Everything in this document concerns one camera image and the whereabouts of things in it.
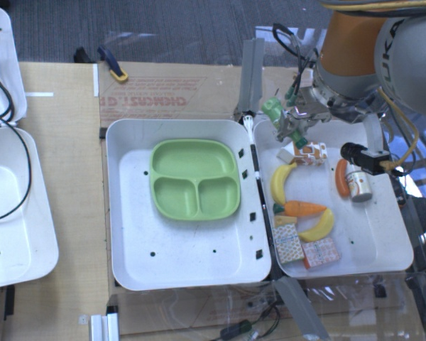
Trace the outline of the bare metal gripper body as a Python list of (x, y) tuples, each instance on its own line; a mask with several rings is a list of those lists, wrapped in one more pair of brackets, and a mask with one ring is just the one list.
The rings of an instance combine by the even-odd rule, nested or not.
[(339, 119), (349, 124), (362, 122), (367, 116), (382, 117), (387, 104), (377, 91), (360, 98), (341, 95), (326, 86), (291, 87), (285, 94), (285, 110), (296, 119), (327, 122)]

